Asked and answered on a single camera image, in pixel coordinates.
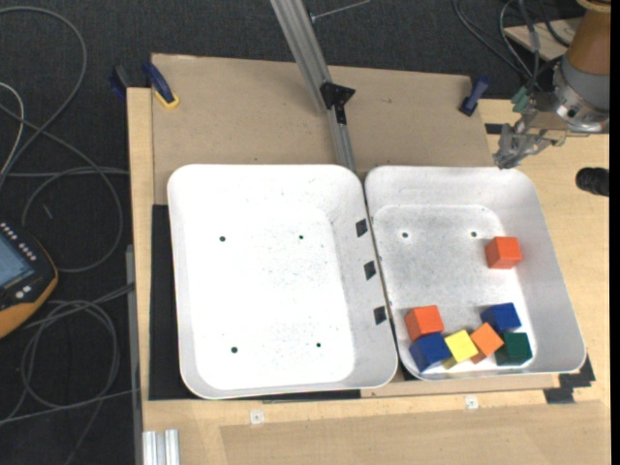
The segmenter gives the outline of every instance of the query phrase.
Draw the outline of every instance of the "wooden table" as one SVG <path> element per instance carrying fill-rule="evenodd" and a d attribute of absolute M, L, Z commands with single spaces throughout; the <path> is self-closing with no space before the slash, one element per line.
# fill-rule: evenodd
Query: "wooden table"
<path fill-rule="evenodd" d="M 574 185 L 579 169 L 608 168 L 608 136 L 570 139 L 520 168 L 539 192 L 597 378 L 574 390 L 576 403 L 547 404 L 543 388 L 560 383 L 544 374 L 445 384 L 397 376 L 360 399 L 343 401 L 148 400 L 151 205 L 165 203 L 173 167 L 333 158 L 326 124 L 308 107 L 295 64 L 169 56 L 154 61 L 181 106 L 164 111 L 148 89 L 128 94 L 142 415 L 144 430 L 179 430 L 183 465 L 610 462 L 608 199 Z M 495 151 L 497 137 L 484 133 L 482 121 L 514 120 L 505 101 L 480 102 L 472 118 L 455 112 L 470 84 L 465 77 L 330 69 L 336 82 L 358 88 L 359 103 L 355 107 L 354 97 L 347 113 L 362 177 L 378 164 L 491 165 L 489 148 Z M 197 71 L 210 80 L 197 79 Z M 381 105 L 389 115 L 378 120 Z M 412 123 L 417 137 L 409 136 Z M 291 144 L 299 129 L 306 139 Z M 239 147 L 240 140 L 247 142 Z M 466 410 L 473 394 L 479 407 Z M 250 423 L 254 410 L 263 412 L 263 424 Z"/>

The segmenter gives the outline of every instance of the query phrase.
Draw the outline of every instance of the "green block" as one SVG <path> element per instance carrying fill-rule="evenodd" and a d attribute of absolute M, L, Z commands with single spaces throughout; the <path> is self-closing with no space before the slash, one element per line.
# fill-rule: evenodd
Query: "green block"
<path fill-rule="evenodd" d="M 532 357 L 530 340 L 525 332 L 504 332 L 504 346 L 495 352 L 498 365 L 522 365 Z"/>

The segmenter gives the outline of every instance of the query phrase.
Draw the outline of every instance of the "yellow device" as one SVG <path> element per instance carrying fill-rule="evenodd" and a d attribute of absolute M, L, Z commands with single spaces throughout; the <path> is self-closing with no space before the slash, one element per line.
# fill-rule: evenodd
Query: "yellow device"
<path fill-rule="evenodd" d="M 58 271 L 39 241 L 0 216 L 0 338 L 34 314 L 57 283 Z"/>

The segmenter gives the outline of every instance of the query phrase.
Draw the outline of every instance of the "wooden block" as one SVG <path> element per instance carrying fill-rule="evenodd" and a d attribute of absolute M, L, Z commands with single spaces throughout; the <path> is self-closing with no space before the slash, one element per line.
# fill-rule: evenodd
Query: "wooden block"
<path fill-rule="evenodd" d="M 459 330 L 446 337 L 451 357 L 444 361 L 444 367 L 452 368 L 457 363 L 474 357 L 478 353 L 478 348 L 465 329 Z"/>
<path fill-rule="evenodd" d="M 412 341 L 419 337 L 444 330 L 444 321 L 436 305 L 413 308 L 405 316 L 405 325 Z"/>
<path fill-rule="evenodd" d="M 495 236 L 484 247 L 484 254 L 491 268 L 513 268 L 522 259 L 519 241 L 512 236 Z"/>
<path fill-rule="evenodd" d="M 523 365 L 532 357 L 530 340 L 525 332 L 504 332 L 504 346 L 495 352 L 498 365 Z"/>
<path fill-rule="evenodd" d="M 476 348 L 478 348 L 478 353 L 472 356 L 473 363 L 483 361 L 504 346 L 504 340 L 495 332 L 491 324 L 487 322 L 472 332 L 471 338 Z"/>
<path fill-rule="evenodd" d="M 451 355 L 444 337 L 439 332 L 419 337 L 409 348 L 409 353 L 414 358 L 420 372 L 444 361 Z"/>
<path fill-rule="evenodd" d="M 499 333 L 521 327 L 521 320 L 513 303 L 491 305 L 480 314 L 480 318 Z"/>

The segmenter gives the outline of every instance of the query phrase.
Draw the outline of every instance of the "white cable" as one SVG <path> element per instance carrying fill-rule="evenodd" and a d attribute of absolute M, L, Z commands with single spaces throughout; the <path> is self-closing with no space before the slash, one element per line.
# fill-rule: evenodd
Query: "white cable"
<path fill-rule="evenodd" d="M 24 119 L 25 108 L 23 106 L 23 100 L 21 100 L 19 93 L 17 93 L 16 90 L 12 88 L 6 82 L 0 81 L 0 86 L 9 90 L 11 93 L 13 93 L 13 96 L 15 96 L 15 98 L 17 99 L 17 102 L 19 103 L 19 115 L 22 119 Z M 7 165 L 11 162 L 11 159 L 16 154 L 16 150 L 17 150 L 17 147 L 19 146 L 19 142 L 21 141 L 22 134 L 23 134 L 23 122 L 20 122 L 19 131 L 17 131 L 17 137 L 15 138 L 15 143 L 13 144 L 13 148 L 11 148 L 11 153 L 9 153 L 9 156 L 7 157 L 7 161 L 4 163 L 4 166 L 2 166 L 2 169 L 0 169 L 0 175 L 6 170 Z"/>

